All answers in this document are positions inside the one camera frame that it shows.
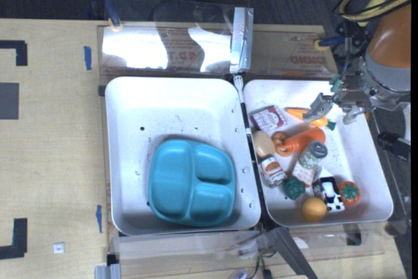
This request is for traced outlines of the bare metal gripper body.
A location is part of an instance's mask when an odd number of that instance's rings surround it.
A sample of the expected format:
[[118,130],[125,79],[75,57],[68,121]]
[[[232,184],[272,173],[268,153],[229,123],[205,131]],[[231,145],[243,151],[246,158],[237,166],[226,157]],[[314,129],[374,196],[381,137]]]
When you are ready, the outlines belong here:
[[368,73],[336,74],[332,79],[333,101],[344,111],[369,112],[376,108],[399,111],[411,103],[408,91],[396,91]]

